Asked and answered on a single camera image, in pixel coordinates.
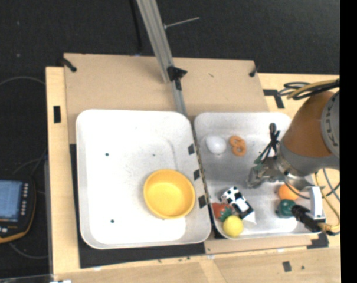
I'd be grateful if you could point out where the yellow bowl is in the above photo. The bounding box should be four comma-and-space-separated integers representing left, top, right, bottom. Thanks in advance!
142, 169, 196, 221

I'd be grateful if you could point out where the green bell pepper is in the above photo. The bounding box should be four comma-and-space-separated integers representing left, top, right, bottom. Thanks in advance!
274, 199, 297, 219

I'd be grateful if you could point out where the black and white carton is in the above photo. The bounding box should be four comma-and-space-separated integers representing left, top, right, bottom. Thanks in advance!
220, 186, 257, 225

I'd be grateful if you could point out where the orange pretzel biscuit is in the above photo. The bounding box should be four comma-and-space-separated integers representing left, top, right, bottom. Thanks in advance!
228, 135, 248, 158

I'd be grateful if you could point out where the white plastic tray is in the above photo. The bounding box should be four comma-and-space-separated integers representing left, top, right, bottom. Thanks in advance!
193, 111, 327, 241
75, 108, 212, 250

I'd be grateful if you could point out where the yellow lemon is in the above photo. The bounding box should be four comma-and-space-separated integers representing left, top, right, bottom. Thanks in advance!
222, 215, 245, 238

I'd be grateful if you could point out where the red strawberry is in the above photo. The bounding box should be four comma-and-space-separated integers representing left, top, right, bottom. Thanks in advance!
211, 202, 235, 222

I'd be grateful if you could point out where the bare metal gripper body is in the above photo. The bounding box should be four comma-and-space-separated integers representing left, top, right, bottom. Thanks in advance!
260, 157, 292, 185

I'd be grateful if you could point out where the orange fruit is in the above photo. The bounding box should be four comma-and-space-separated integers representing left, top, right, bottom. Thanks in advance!
277, 183, 300, 202

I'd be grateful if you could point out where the black cylinder on white bracket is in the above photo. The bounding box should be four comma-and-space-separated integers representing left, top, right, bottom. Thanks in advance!
285, 179, 327, 233

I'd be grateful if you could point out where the white egg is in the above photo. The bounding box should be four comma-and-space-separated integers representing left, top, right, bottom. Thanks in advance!
205, 134, 227, 156

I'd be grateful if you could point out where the brown cardboard board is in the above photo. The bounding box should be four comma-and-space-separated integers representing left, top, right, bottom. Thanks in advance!
62, 52, 321, 255

